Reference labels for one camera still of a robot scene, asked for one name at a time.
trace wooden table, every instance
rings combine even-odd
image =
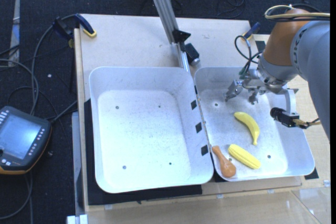
[[[168,43],[159,17],[83,14],[97,31],[90,38],[75,29],[78,87],[80,157],[75,159],[75,179],[82,183],[83,206],[77,217],[94,223],[331,223],[330,143],[321,125],[305,130],[316,162],[319,178],[303,176],[249,180],[202,185],[203,194],[141,202],[93,206],[88,204],[84,102],[90,99],[89,74],[98,66],[171,67],[178,66],[174,48]],[[180,30],[191,33],[191,42],[206,66],[242,67],[246,63],[235,49],[235,37],[250,29],[245,20],[177,18]],[[268,35],[254,35],[267,42]],[[196,68],[191,67],[191,74]],[[297,76],[289,87],[298,88],[297,112],[300,118],[317,118],[308,84]],[[80,162],[81,174],[76,169]]]

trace yellow banana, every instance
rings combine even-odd
[[[259,169],[261,166],[260,161],[255,156],[236,144],[230,145],[229,154],[252,169]]]
[[[249,128],[253,138],[253,144],[257,145],[257,140],[260,134],[260,128],[258,123],[245,112],[235,112],[234,116],[237,120],[243,122]]]

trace metal bracket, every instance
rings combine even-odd
[[[242,90],[243,90],[242,82],[234,80],[229,86],[227,92],[225,93],[225,102],[239,95]]]
[[[66,224],[89,224],[88,215],[68,216]]]
[[[186,41],[190,35],[191,34],[181,31],[181,30],[177,30],[177,29],[173,30],[173,37],[176,43],[181,43],[181,42]]]

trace wire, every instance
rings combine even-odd
[[[32,90],[33,90],[33,93],[34,93],[33,96],[36,97],[35,100],[34,100],[34,102],[33,102],[32,110],[30,111],[30,114],[33,115],[35,107],[36,107],[37,99],[38,99],[38,94],[39,94],[39,85],[38,85],[37,79],[35,78],[33,72],[31,70],[29,70],[25,65],[23,65],[20,62],[9,60],[9,59],[0,59],[0,61],[12,62],[12,63],[14,63],[16,65],[21,66],[22,68],[24,68],[27,72],[29,72],[31,74],[32,80],[33,80],[33,86],[32,86]]]
[[[279,22],[289,22],[297,20],[330,20],[330,13],[282,13],[272,15],[276,10],[285,9],[291,10],[295,9],[292,5],[277,5],[273,6],[265,11],[265,18],[268,20],[275,20]]]
[[[237,45],[237,40],[238,40],[238,38],[242,38],[242,39],[246,42],[246,45],[247,45],[247,47],[248,47],[248,54],[249,54],[248,57],[247,57],[245,54],[243,54],[243,53],[241,52],[241,50],[239,50],[238,45]],[[253,61],[253,59],[256,58],[257,56],[259,56],[259,55],[262,53],[262,51],[259,51],[259,52],[257,52],[256,54],[254,54],[254,55],[252,56],[251,44],[250,44],[250,42],[248,41],[248,39],[247,39],[246,37],[242,36],[242,35],[239,35],[239,36],[237,36],[237,37],[235,38],[235,47],[236,47],[237,51],[240,53],[240,55],[242,55],[245,59],[247,59],[246,64],[244,65],[244,67],[243,67],[243,68],[241,69],[241,71],[239,72],[239,74],[240,74],[241,76],[244,76],[245,73],[248,72],[251,63],[258,63],[258,62],[256,62],[256,61]]]
[[[68,19],[68,18],[72,18],[74,17],[75,14],[71,14],[71,15],[68,15],[68,16],[65,16],[62,18],[62,20],[65,20],[65,19]],[[33,56],[33,61],[32,61],[32,64],[31,64],[31,75],[32,75],[32,89],[33,89],[33,108],[32,108],[32,115],[34,114],[34,111],[35,111],[35,107],[36,107],[36,103],[37,103],[37,99],[38,99],[38,90],[36,91],[36,95],[34,94],[34,69],[35,69],[35,59],[37,57],[37,52],[38,52],[38,49],[39,47],[41,46],[41,43],[42,41],[44,40],[44,38],[47,36],[47,34],[52,30],[52,25],[44,32],[44,34],[42,35],[42,37],[40,38],[36,48],[35,48],[35,52],[34,52],[34,56]]]
[[[317,118],[311,122],[306,122],[306,121],[303,121],[303,120],[300,120],[300,119],[293,119],[293,122],[300,128],[302,129],[307,129],[308,127],[312,126],[312,125],[320,125],[322,124],[320,122],[320,119]]]
[[[16,210],[14,213],[12,214],[9,214],[7,216],[3,216],[3,217],[0,217],[0,220],[4,220],[4,219],[8,219],[8,218],[11,218],[13,216],[15,216],[16,214],[18,214],[19,212],[22,211],[22,209],[25,208],[25,206],[27,205],[27,203],[30,201],[31,197],[32,197],[32,192],[33,192],[33,175],[32,175],[32,172],[30,171],[29,172],[29,175],[30,175],[30,182],[27,178],[27,175],[25,174],[25,181],[26,181],[26,184],[27,184],[27,188],[28,188],[28,196],[25,200],[25,202],[23,203],[23,205],[18,209]],[[30,222],[33,223],[33,220],[32,220],[32,215],[33,215],[33,208],[32,206],[30,207]]]
[[[6,50],[0,52],[0,56],[3,55],[3,54],[5,54],[5,53],[7,53],[7,52],[10,52],[11,50],[18,49],[19,46],[20,46],[20,44],[12,46],[9,49],[6,49]]]
[[[312,9],[313,11],[315,12],[319,12],[321,13],[322,11],[320,11],[319,9],[309,5],[309,4],[306,4],[306,3],[298,3],[298,4],[291,4],[292,7],[294,8],[297,8],[297,7],[305,7],[305,8],[309,8],[309,9]]]
[[[66,109],[64,109],[61,113],[59,113],[52,121],[51,124],[53,124],[55,121],[57,121],[63,114],[65,114],[72,106],[77,104],[77,100],[73,102],[70,106],[68,106]]]
[[[10,59],[18,50],[19,48],[15,48],[10,54],[8,54],[8,58]]]
[[[65,45],[65,46],[63,46],[63,47],[61,47],[61,48],[58,48],[58,49],[55,49],[55,50],[46,52],[46,53],[44,53],[44,54],[37,55],[35,58],[43,57],[43,56],[46,56],[46,55],[49,55],[49,54],[54,54],[54,53],[56,53],[57,51],[59,51],[59,50],[63,50],[63,49],[68,48],[68,47],[69,47],[69,45]],[[30,61],[30,60],[32,60],[32,59],[33,59],[33,57],[30,57],[30,58],[28,58],[28,59],[22,61],[21,63],[26,63],[26,62],[28,62],[28,61]],[[0,72],[6,71],[7,69],[10,69],[10,68],[12,68],[12,67],[11,67],[11,66],[8,66],[8,67],[4,68],[3,70],[0,70]]]
[[[12,96],[14,95],[15,92],[17,92],[17,91],[19,91],[19,90],[25,90],[25,89],[31,89],[31,87],[29,87],[29,86],[21,86],[21,87],[19,87],[19,88],[16,88],[14,91],[12,91],[12,92],[10,93],[9,97],[7,98],[7,104],[9,104],[10,99],[12,98]],[[60,117],[63,116],[63,115],[67,112],[68,109],[66,109],[65,111],[63,111],[63,112],[61,113],[61,115],[58,114],[58,113],[57,113],[57,110],[56,110],[56,108],[55,108],[55,106],[53,105],[53,103],[51,102],[51,100],[46,96],[46,94],[44,94],[44,93],[41,92],[41,91],[40,91],[40,94],[41,94],[41,95],[42,95],[42,96],[49,102],[49,104],[50,104],[50,106],[52,107],[54,113],[56,114],[56,116],[53,116],[53,117],[50,117],[50,118],[45,118],[45,119],[46,119],[46,120],[50,120],[50,119],[52,119],[52,121],[50,121],[51,124],[54,124],[54,123],[56,122],[56,120],[59,121],[59,123],[60,123],[60,125],[61,125],[61,128],[62,128],[62,131],[63,131],[63,134],[64,134],[64,137],[65,137],[65,139],[66,139],[66,141],[67,141],[67,144],[68,144],[68,147],[69,147],[69,149],[70,149],[70,151],[71,151],[71,145],[70,145],[70,142],[69,142],[69,140],[68,140],[68,137],[67,137],[67,134],[66,134],[66,132],[65,132],[64,126],[63,126],[63,124],[62,124],[62,121],[60,120]]]

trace black mat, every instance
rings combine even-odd
[[[110,194],[103,191],[97,184],[95,171],[95,157],[93,152],[93,126],[90,100],[85,102],[85,137],[87,156],[88,203],[90,205],[108,205],[128,201],[141,202],[150,199],[173,198],[202,194],[201,185],[167,187],[130,191],[127,193]]]
[[[15,0],[0,0],[0,53],[10,47]]]
[[[157,15],[152,2],[144,1],[20,0],[20,59],[30,67],[30,59],[40,37],[57,16],[74,13]],[[330,0],[307,1],[322,12],[330,12]],[[275,5],[296,3],[302,3],[302,0],[174,0],[173,6],[177,17],[213,18],[221,13],[217,18],[248,20],[251,25],[260,22],[259,33],[269,34],[274,23],[264,19],[264,12]],[[74,25],[71,19],[67,23]],[[76,87],[72,93],[69,92],[69,86],[73,83],[70,80],[73,50],[65,40],[51,34],[46,36],[38,54],[41,57],[37,58],[36,77],[46,97],[41,97],[36,113],[47,118],[55,115],[53,107],[59,113],[76,99]],[[4,106],[11,92],[21,86],[30,86],[30,76],[21,68],[0,72],[0,105]],[[10,100],[10,104],[24,111],[29,111],[31,103],[28,90],[17,91]],[[57,122],[53,131],[53,156],[34,170],[32,198],[35,223],[64,223],[67,216],[75,214],[71,114],[62,117],[61,122],[62,125]],[[21,177],[0,178],[0,189],[3,190],[0,199],[6,201],[0,207],[1,216],[21,206],[26,196],[25,181]],[[4,223],[29,223],[28,208]]]

